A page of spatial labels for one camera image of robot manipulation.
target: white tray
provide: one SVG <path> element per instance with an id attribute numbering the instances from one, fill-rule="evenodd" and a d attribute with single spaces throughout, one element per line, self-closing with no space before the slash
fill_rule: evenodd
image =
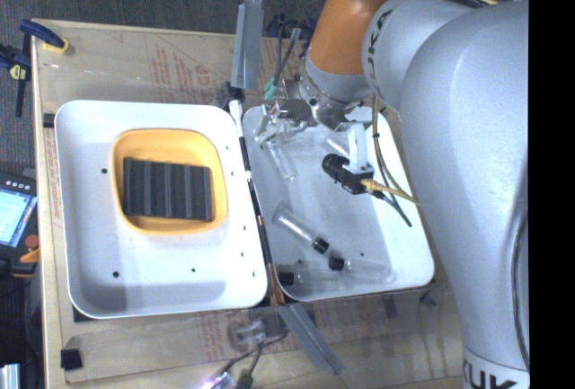
<path id="1" fill-rule="evenodd" d="M 288 296 L 314 301 L 420 287 L 431 281 L 433 257 L 415 204 L 397 199 L 411 221 L 408 227 L 389 204 L 367 194 L 351 195 L 323 171 L 322 159 L 327 154 L 349 154 L 346 133 L 332 132 L 321 125 L 307 128 L 272 152 L 269 144 L 261 148 L 254 141 L 261 115 L 261 108 L 247 111 L 243 130 L 271 258 L 276 271 L 301 269 L 308 277 L 305 285 L 285 286 Z M 371 109 L 355 109 L 348 118 L 370 121 Z M 402 188 L 411 192 L 391 129 L 385 118 L 378 119 L 387 167 Z M 368 163 L 376 168 L 371 127 L 365 135 Z M 382 182 L 378 171 L 374 178 Z M 328 252 L 320 254 L 274 224 L 279 205 L 291 208 L 299 223 L 329 242 Z M 330 276 L 331 254 L 383 263 L 389 273 L 349 276 L 347 272 L 337 275 L 332 271 L 336 275 Z"/>
<path id="2" fill-rule="evenodd" d="M 111 148 L 137 128 L 195 130 L 209 138 L 225 176 L 228 213 L 200 234 L 145 235 L 114 203 Z M 175 314 L 258 304 L 268 281 L 235 124 L 211 106 L 68 102 L 56 138 L 71 300 L 92 318 Z"/>

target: clamp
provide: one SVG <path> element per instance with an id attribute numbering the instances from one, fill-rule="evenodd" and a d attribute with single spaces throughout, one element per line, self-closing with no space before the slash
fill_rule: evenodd
<path id="1" fill-rule="evenodd" d="M 0 68 L 7 69 L 12 79 L 18 81 L 16 94 L 16 118 L 22 116 L 26 82 L 31 79 L 30 40 L 31 36 L 43 41 L 44 49 L 63 54 L 68 48 L 68 41 L 60 38 L 54 31 L 39 23 L 23 19 L 20 31 L 24 33 L 22 50 L 0 44 Z"/>

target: kuka logo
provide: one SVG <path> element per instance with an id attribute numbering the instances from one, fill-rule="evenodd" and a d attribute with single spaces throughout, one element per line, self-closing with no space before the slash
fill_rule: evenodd
<path id="1" fill-rule="evenodd" d="M 376 45 L 377 42 L 377 38 L 379 38 L 379 35 L 381 33 L 381 27 L 384 24 L 384 20 L 387 17 L 387 15 L 389 15 L 392 12 L 393 9 L 390 9 L 389 11 L 385 11 L 384 13 L 381 14 L 381 16 L 377 19 L 377 30 L 373 30 L 371 31 L 371 36 L 369 37 L 369 49 L 367 49 L 367 53 L 369 53 L 370 57 L 367 58 L 367 62 L 369 64 L 369 66 L 371 66 L 371 72 L 369 73 L 369 77 L 371 78 L 371 80 L 376 83 L 376 67 L 375 67 L 375 63 L 374 63 L 374 55 L 376 53 L 376 48 L 374 47 Z"/>
<path id="2" fill-rule="evenodd" d="M 509 389 L 517 385 L 517 381 L 505 380 L 503 383 L 498 383 L 497 376 L 488 375 L 483 370 L 479 371 L 479 375 L 473 374 L 473 365 L 464 360 L 464 382 L 466 386 L 473 389 Z"/>

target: black cable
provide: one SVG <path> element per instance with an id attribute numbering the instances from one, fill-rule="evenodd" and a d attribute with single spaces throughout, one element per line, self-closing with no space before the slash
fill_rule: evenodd
<path id="1" fill-rule="evenodd" d="M 278 25 L 278 65 L 276 67 L 276 74 L 273 76 L 274 85 L 278 85 L 279 75 L 281 74 L 281 41 L 284 35 L 284 26 Z"/>
<path id="2" fill-rule="evenodd" d="M 252 364 L 250 365 L 250 368 L 248 369 L 248 375 L 251 376 L 253 373 L 253 370 L 255 369 L 255 366 L 258 365 L 258 360 L 260 360 L 262 351 L 263 351 L 263 346 L 260 344 L 260 345 L 258 345 L 258 352 L 255 355 L 255 357 L 253 358 Z"/>
<path id="3" fill-rule="evenodd" d="M 299 30 L 299 29 L 295 28 L 294 30 L 292 30 L 291 37 L 289 38 L 289 45 L 287 46 L 287 50 L 286 50 L 286 53 L 284 54 L 283 58 L 281 57 L 281 40 L 282 40 L 283 28 L 279 31 L 279 35 L 278 35 L 278 66 L 276 69 L 276 74 L 274 75 L 274 81 L 273 81 L 274 85 L 278 85 L 279 76 L 281 75 L 281 72 L 286 67 L 286 64 L 288 63 L 288 60 L 289 60 L 289 54 L 291 54 L 291 51 L 294 49 L 294 46 L 296 45 L 296 40 L 299 37 L 299 32 L 296 30 Z"/>
<path id="4" fill-rule="evenodd" d="M 222 373 L 225 372 L 229 372 L 230 369 L 238 362 L 244 360 L 245 358 L 248 358 L 251 356 L 251 354 L 253 354 L 254 352 L 258 352 L 259 354 L 261 354 L 261 352 L 267 348 L 268 346 L 271 346 L 272 344 L 275 344 L 277 342 L 280 342 L 282 340 L 284 340 L 286 337 L 288 336 L 288 332 L 285 332 L 281 335 L 279 335 L 277 338 L 273 339 L 273 340 L 269 340 L 269 341 L 265 341 L 265 342 L 261 342 L 259 344 L 257 344 L 256 346 L 254 346 L 253 348 L 249 349 L 248 351 L 244 352 L 240 357 L 237 358 L 232 358 L 230 361 L 227 362 L 226 366 L 222 368 L 222 371 L 220 371 L 220 375 Z M 257 359 L 254 359 L 254 361 L 252 362 L 252 366 L 255 367 L 255 365 L 258 363 L 259 360 L 259 356 L 257 357 Z"/>

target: tablet screen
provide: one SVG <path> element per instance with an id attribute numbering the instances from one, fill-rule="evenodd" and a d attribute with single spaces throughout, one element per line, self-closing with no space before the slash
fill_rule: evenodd
<path id="1" fill-rule="evenodd" d="M 16 247 L 30 220 L 36 196 L 0 189 L 0 243 Z"/>

